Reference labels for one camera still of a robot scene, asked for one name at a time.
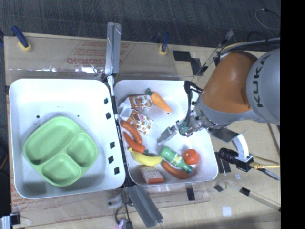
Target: hot dog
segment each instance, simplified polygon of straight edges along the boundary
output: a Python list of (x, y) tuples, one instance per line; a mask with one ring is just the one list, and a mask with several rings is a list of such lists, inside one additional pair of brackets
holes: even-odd
[(139, 153), (144, 153), (146, 147), (142, 144), (137, 143), (134, 141), (126, 132), (123, 132), (124, 137), (128, 145), (133, 149), (133, 151), (139, 152)]
[(187, 179), (189, 177), (189, 174), (186, 171), (177, 170), (166, 161), (163, 161), (161, 165), (168, 173), (176, 178)]
[(121, 122), (121, 127), (123, 127), (124, 129), (126, 129), (127, 131), (130, 132), (130, 134), (133, 136), (134, 140), (139, 143), (142, 144), (143, 140), (141, 138), (140, 133), (138, 132), (138, 130), (136, 128), (134, 128), (130, 123), (128, 123), (127, 121), (122, 121)]

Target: toy banana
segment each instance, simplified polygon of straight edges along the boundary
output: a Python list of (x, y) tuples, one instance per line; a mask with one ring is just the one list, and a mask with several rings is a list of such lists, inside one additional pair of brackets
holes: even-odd
[(135, 161), (137, 161), (140, 164), (145, 165), (145, 166), (156, 166), (157, 164), (161, 163), (161, 161), (162, 161), (161, 156), (147, 156), (147, 155), (134, 151), (131, 147), (128, 148), (128, 150), (131, 152), (132, 157)]

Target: table surface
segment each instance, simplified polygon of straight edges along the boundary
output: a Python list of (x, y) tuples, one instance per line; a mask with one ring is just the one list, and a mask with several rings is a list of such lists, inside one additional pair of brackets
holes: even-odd
[[(25, 35), (32, 40), (33, 48), (37, 48), (35, 42), (41, 35), (31, 33)], [(49, 38), (62, 39), (62, 37), (49, 35), (43, 35), (42, 37), (47, 40)], [(140, 72), (138, 77), (141, 78), (143, 76), (151, 77), (154, 74), (158, 76), (158, 73), (161, 72), (160, 75), (165, 78), (169, 75), (178, 75), (181, 80), (189, 79), (203, 87), (215, 68), (215, 65), (212, 64), (203, 77), (194, 77), (189, 61), (175, 61), (173, 57), (173, 51), (189, 52), (190, 56), (194, 59), (199, 59), (202, 65), (214, 52), (213, 48), (168, 45), (166, 55), (160, 55), (158, 50), (159, 45), (155, 43), (122, 42), (120, 72), (123, 74), (119, 75), (117, 81), (120, 80), (120, 77), (135, 76), (132, 73)], [(263, 52), (250, 53), (257, 57), (264, 54)], [(14, 64), (18, 63), (18, 60), (24, 60), (27, 57), (24, 52), (20, 52), (20, 54), (20, 59), (13, 57), (8, 60), (8, 63), (6, 62), (7, 85), (22, 77), (21, 75), (16, 76), (16, 74), (12, 73), (14, 71), (11, 70)], [(277, 126), (252, 121), (240, 121), (231, 124), (228, 128), (232, 131), (243, 133), (251, 154), (280, 162), (280, 132)], [(215, 152), (222, 147), (234, 149), (232, 143), (224, 143), (214, 137), (211, 137), (211, 140)], [(154, 228), (280, 228), (281, 182), (271, 179), (254, 169), (246, 173), (233, 165), (230, 165), (230, 168), (230, 172), (220, 173), (211, 182), (192, 184), (195, 201), (188, 200), (185, 185), (172, 187), (170, 192), (156, 192), (153, 189), (148, 189), (152, 200), (163, 216), (163, 222)], [(10, 171), (13, 174), (11, 152)], [(280, 176), (280, 168), (273, 168), (271, 171)], [(216, 185), (221, 187), (222, 190), (216, 190)], [(107, 225), (104, 228), (118, 228), (114, 220), (115, 209), (109, 208), (105, 202), (107, 198), (115, 196), (118, 192), (116, 190), (63, 198), (30, 200), (18, 194), (14, 188), (12, 175), (12, 213), (20, 214), (20, 224), (13, 227), (77, 229), (98, 228), (101, 225)], [(145, 228), (145, 224), (137, 211), (133, 207), (128, 207), (128, 211), (133, 228)], [(122, 209), (119, 218), (127, 218), (125, 209)]]

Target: green divided plate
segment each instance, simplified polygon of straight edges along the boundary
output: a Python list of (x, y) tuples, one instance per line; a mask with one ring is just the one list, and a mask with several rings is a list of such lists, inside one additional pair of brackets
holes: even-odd
[(76, 122), (58, 116), (30, 135), (23, 153), (44, 179), (55, 186), (66, 187), (81, 178), (93, 165), (98, 148)]

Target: toy bottle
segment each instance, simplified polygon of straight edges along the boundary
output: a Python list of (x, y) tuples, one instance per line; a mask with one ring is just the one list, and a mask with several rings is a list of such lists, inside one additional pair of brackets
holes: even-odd
[(193, 167), (186, 164), (181, 155), (170, 149), (168, 146), (162, 148), (160, 156), (165, 158), (174, 166), (184, 169), (187, 173), (190, 173), (193, 170)]

